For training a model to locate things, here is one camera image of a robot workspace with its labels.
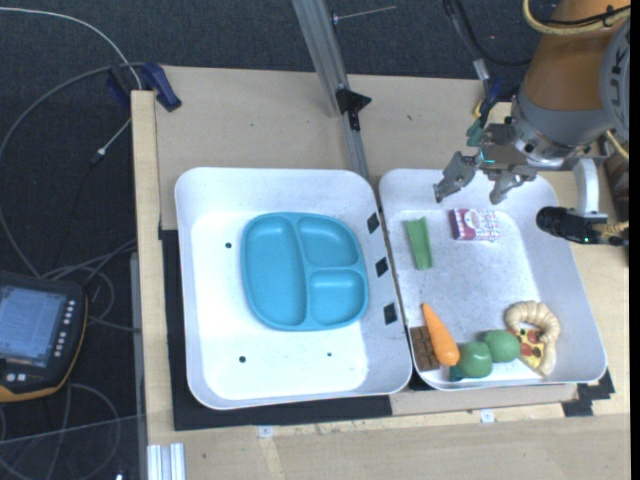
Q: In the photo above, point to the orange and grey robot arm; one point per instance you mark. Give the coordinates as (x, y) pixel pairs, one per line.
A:
(565, 68)

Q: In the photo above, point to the blue divided plate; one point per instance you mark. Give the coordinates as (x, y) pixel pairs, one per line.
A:
(272, 273)

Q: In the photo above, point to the brown cardboard board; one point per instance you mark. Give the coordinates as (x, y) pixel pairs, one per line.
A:
(250, 123)

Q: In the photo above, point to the beige croissant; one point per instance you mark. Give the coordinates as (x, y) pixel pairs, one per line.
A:
(540, 315)

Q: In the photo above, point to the black cylinder on white bracket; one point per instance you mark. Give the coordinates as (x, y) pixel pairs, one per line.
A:
(565, 223)

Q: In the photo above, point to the orange carrot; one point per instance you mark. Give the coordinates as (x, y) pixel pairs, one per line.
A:
(440, 338)

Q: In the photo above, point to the brown chocolate bar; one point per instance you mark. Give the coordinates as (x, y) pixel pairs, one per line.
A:
(422, 353)

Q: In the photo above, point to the white plastic tray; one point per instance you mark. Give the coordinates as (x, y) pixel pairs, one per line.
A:
(280, 373)
(480, 283)

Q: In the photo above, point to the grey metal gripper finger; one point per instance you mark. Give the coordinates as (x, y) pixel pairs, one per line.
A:
(504, 188)
(456, 175)

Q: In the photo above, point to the green celery stick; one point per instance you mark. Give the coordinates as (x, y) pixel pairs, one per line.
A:
(420, 243)

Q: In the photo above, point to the pink and purple carton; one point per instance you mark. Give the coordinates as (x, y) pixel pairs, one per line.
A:
(475, 224)

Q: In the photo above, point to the pizza slice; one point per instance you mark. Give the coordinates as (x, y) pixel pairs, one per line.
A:
(531, 349)

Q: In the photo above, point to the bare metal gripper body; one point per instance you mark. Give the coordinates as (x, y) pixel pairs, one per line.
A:
(505, 150)

